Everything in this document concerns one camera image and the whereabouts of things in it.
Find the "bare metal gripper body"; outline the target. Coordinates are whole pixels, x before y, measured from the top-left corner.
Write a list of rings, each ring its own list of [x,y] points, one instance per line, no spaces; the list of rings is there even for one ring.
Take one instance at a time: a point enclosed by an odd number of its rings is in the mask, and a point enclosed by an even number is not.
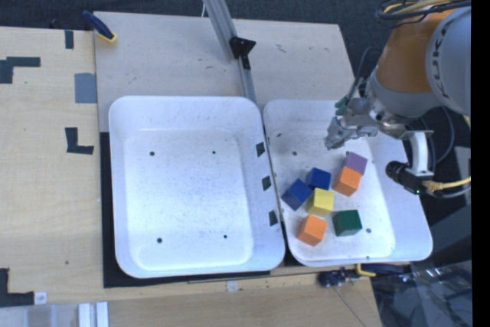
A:
[[[402,139],[407,133],[407,118],[396,115],[378,99],[354,98],[341,117],[341,127],[347,126],[357,126],[359,138],[383,133]]]

